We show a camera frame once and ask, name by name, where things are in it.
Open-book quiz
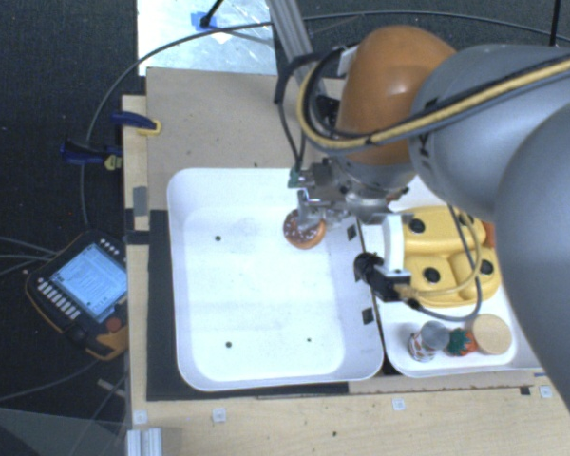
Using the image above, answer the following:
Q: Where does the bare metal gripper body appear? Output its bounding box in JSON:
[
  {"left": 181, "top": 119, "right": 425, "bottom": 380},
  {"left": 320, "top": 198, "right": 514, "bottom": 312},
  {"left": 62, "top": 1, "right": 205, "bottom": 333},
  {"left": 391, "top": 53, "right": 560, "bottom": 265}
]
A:
[{"left": 295, "top": 159, "right": 402, "bottom": 225}]

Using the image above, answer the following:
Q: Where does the brown doughnut with sprinkles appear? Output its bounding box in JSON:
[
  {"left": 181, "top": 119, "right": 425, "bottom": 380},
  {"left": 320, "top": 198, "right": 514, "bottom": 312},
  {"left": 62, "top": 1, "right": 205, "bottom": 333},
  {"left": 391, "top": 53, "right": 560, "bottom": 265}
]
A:
[{"left": 283, "top": 209, "right": 327, "bottom": 251}]

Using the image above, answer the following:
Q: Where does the white plastic tray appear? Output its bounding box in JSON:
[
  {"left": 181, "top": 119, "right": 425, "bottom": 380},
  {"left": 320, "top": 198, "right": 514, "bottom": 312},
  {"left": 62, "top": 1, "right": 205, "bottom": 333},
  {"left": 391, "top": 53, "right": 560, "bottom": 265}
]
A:
[
  {"left": 165, "top": 167, "right": 387, "bottom": 392},
  {"left": 359, "top": 176, "right": 545, "bottom": 380}
]

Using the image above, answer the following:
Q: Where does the brown cardboard board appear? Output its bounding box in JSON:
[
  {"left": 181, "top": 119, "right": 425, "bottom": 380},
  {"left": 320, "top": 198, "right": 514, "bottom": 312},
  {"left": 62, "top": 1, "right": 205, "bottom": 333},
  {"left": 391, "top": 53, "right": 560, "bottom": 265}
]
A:
[{"left": 145, "top": 66, "right": 536, "bottom": 401}]

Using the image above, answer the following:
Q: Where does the white and red small can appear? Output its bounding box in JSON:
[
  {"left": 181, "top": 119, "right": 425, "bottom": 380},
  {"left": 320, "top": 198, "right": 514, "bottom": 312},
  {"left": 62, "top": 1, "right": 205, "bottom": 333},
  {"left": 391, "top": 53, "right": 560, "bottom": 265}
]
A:
[{"left": 408, "top": 320, "right": 452, "bottom": 364}]

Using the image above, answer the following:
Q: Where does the red toy strawberry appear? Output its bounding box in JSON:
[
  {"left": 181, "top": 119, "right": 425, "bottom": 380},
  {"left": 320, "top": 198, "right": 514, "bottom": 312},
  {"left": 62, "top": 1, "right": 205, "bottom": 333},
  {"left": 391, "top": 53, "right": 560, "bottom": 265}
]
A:
[{"left": 444, "top": 328, "right": 479, "bottom": 358}]

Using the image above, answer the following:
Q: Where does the tan round biscuit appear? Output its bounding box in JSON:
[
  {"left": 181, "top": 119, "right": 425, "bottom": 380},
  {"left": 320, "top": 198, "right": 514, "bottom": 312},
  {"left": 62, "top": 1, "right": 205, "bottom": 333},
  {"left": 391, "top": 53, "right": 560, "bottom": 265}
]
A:
[{"left": 470, "top": 313, "right": 513, "bottom": 356}]

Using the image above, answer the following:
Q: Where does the black cylinder on white bracket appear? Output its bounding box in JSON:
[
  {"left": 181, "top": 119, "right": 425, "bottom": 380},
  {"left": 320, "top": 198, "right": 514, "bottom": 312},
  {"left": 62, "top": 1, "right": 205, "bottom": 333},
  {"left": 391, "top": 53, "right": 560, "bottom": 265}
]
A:
[{"left": 353, "top": 212, "right": 413, "bottom": 303}]

